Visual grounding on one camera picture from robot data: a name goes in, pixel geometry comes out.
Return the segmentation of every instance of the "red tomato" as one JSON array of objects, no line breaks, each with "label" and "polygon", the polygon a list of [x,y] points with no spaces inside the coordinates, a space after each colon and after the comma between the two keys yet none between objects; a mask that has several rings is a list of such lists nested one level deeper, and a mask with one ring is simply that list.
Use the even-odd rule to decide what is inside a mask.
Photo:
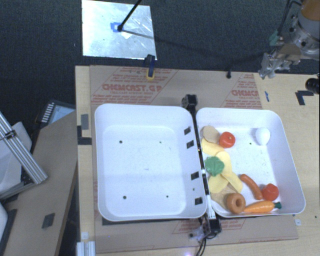
[{"label": "red tomato", "polygon": [[231,148],[235,143],[236,143],[236,138],[232,133],[225,131],[221,134],[219,139],[219,144],[221,147]]},{"label": "red tomato", "polygon": [[262,190],[262,196],[265,200],[273,201],[279,196],[279,189],[277,186],[269,183]]}]

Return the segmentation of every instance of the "brown donut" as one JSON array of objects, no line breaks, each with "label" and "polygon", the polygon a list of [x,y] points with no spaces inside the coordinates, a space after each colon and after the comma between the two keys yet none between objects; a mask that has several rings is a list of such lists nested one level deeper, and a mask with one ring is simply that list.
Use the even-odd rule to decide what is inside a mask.
[{"label": "brown donut", "polygon": [[246,207],[246,200],[240,193],[231,193],[226,198],[226,207],[233,214],[242,213]]}]

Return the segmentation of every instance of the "egg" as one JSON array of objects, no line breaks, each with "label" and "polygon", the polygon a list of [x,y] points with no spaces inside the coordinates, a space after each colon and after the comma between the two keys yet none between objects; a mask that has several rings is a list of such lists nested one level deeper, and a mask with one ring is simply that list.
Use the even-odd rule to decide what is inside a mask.
[{"label": "egg", "polygon": [[270,140],[270,136],[270,131],[265,127],[258,128],[255,131],[255,138],[259,145],[267,145],[268,141]]}]

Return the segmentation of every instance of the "carrot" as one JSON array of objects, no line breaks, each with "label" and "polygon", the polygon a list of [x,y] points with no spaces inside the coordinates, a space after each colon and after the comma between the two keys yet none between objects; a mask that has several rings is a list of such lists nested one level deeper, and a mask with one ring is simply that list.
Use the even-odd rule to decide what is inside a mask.
[{"label": "carrot", "polygon": [[271,212],[274,208],[281,209],[280,202],[271,202],[271,201],[259,201],[253,204],[248,205],[244,208],[245,213],[268,213]]},{"label": "carrot", "polygon": [[240,180],[242,180],[248,187],[252,190],[253,196],[256,200],[261,200],[263,198],[262,192],[258,187],[257,183],[254,182],[252,178],[250,178],[246,174],[240,175]]}]

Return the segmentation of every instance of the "silver sheet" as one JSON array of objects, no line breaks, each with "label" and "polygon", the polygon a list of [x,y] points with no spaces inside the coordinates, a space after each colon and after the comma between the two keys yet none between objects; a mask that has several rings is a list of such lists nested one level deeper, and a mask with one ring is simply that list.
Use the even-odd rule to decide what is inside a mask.
[{"label": "silver sheet", "polygon": [[134,5],[82,0],[83,55],[143,60],[156,55],[150,7],[139,5],[122,32],[117,27]]}]

